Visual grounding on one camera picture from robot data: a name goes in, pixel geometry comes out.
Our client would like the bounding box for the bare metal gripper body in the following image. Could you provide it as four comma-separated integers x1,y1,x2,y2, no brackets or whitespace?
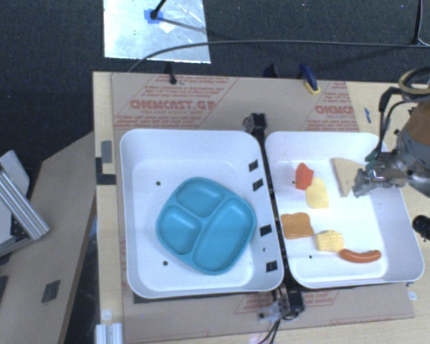
373,162,430,200

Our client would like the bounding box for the beige pizza slice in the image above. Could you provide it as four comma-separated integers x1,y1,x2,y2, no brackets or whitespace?
330,157,366,199

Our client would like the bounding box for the smooth yellow toy crisp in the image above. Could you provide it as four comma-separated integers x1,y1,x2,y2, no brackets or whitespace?
305,176,330,210

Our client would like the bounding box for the white plastic tray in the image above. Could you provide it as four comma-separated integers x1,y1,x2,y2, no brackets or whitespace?
264,130,426,290
119,128,285,300

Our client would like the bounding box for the red-orange toy food piece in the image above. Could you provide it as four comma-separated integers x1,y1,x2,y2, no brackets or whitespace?
295,162,315,191

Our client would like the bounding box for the ridged yellow toy crisp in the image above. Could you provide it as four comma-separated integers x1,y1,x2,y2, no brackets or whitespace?
315,229,345,254

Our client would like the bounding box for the orange sausage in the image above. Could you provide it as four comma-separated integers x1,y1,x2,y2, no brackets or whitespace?
339,248,383,264

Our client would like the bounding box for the orange toast slice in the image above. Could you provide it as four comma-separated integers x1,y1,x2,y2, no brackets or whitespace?
279,211,315,241

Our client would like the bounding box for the thin black rod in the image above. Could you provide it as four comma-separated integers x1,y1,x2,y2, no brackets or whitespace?
254,129,297,294

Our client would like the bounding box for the blue divided plate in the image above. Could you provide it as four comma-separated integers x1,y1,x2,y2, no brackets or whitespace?
155,176,257,277

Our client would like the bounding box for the brown cardboard board red print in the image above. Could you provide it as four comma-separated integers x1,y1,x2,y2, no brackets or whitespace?
110,72,416,337

